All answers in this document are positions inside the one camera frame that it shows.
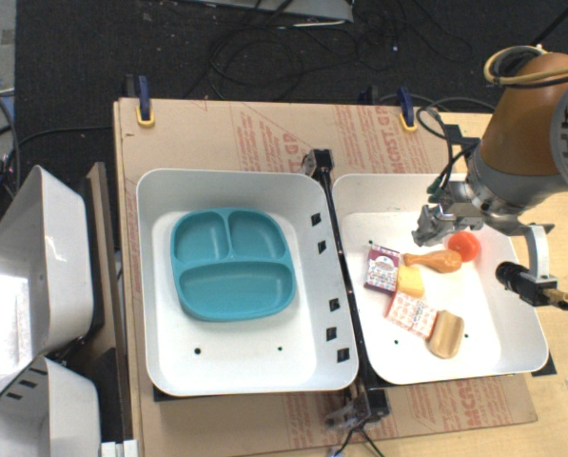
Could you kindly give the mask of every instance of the red tomato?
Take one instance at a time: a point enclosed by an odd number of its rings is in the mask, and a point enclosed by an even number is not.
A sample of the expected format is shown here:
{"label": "red tomato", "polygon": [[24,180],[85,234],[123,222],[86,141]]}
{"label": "red tomato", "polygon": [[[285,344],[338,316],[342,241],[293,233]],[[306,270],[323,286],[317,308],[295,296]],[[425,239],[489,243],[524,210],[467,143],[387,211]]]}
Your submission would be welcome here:
{"label": "red tomato", "polygon": [[480,242],[473,233],[462,230],[454,233],[448,239],[448,248],[461,254],[464,263],[473,261],[480,252]]}

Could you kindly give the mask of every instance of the teal compartment plate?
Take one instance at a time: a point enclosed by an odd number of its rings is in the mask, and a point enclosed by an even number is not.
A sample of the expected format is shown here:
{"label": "teal compartment plate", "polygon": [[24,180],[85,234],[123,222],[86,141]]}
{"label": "teal compartment plate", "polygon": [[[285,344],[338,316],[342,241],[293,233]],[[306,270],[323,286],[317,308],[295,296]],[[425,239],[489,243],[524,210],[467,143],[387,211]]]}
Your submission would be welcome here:
{"label": "teal compartment plate", "polygon": [[273,315],[296,292],[284,233],[256,209],[203,209],[183,216],[171,233],[171,264],[183,309],[200,320]]}

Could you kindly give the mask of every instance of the black floor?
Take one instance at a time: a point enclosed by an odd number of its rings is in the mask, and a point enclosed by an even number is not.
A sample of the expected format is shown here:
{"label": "black floor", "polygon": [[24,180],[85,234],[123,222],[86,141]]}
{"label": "black floor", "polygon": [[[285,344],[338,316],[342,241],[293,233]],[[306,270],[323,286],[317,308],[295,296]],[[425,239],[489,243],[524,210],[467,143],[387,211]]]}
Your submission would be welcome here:
{"label": "black floor", "polygon": [[[568,53],[567,10],[568,0],[358,0],[354,24],[282,30],[306,19],[160,0],[17,0],[20,140],[104,127],[24,142],[21,175],[41,165],[75,187],[102,161],[115,205],[109,127],[128,73],[146,75],[162,98],[354,104],[368,87],[386,96],[404,85],[496,105],[485,60],[537,42]],[[0,218],[9,203],[0,189]]]}

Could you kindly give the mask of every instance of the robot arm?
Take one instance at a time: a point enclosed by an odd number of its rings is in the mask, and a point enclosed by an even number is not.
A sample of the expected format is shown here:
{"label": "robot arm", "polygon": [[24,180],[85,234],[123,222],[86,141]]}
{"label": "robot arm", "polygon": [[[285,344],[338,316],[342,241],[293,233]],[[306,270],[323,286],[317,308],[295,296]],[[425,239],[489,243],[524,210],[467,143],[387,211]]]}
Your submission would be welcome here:
{"label": "robot arm", "polygon": [[503,263],[497,278],[534,306],[568,309],[568,295],[548,272],[546,235],[554,225],[524,225],[519,217],[550,195],[568,191],[568,55],[521,47],[537,54],[513,78],[498,78],[496,54],[485,65],[489,81],[504,85],[480,143],[466,156],[463,182],[448,182],[434,206],[421,209],[412,232],[418,246],[434,246],[454,231],[484,224],[509,236],[524,236],[530,267]]}

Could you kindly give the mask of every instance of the cardboard sheet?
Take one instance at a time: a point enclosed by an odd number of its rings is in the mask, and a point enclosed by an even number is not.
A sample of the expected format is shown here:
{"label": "cardboard sheet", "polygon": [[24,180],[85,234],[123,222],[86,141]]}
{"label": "cardboard sheet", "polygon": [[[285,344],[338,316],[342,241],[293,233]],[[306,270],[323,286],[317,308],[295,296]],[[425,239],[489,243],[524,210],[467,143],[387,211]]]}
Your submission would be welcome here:
{"label": "cardboard sheet", "polygon": [[[214,396],[155,402],[146,369],[135,188],[158,168],[298,171],[311,149],[331,149],[336,175],[433,172],[446,162],[441,139],[402,131],[390,107],[153,100],[155,126],[136,122],[137,100],[114,105],[134,436],[147,457],[232,457],[339,445],[324,416],[336,393]],[[391,415],[376,440],[535,422],[522,375],[392,387]]]}

